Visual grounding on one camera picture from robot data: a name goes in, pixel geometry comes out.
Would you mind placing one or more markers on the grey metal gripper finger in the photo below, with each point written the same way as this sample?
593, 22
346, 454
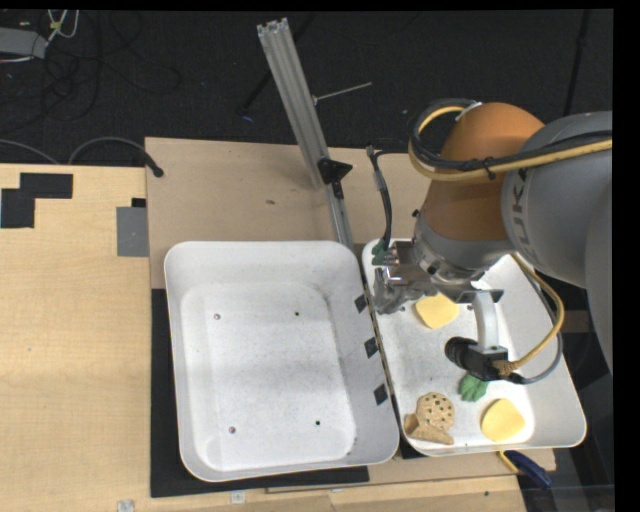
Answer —
383, 296
404, 300

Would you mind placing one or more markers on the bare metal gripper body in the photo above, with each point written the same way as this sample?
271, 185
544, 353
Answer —
417, 275

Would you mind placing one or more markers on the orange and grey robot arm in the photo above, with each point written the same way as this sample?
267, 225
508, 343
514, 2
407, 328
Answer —
550, 200

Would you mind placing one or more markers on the yellow toy chip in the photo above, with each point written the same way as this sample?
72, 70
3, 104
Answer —
503, 421
437, 312

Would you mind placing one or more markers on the white plastic tray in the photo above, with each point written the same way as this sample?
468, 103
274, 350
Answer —
420, 360
270, 370

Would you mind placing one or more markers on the green toy leaf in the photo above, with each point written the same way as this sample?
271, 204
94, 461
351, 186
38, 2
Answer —
472, 389

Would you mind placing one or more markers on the tan round holed biscuit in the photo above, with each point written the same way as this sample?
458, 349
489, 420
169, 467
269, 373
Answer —
437, 410

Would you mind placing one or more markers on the tan triangular toy chip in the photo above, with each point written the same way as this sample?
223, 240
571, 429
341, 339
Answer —
431, 434

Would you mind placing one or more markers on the brown cardboard board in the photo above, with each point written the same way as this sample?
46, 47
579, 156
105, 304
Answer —
240, 200

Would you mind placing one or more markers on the black cylinder on white bracket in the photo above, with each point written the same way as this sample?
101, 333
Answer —
480, 357

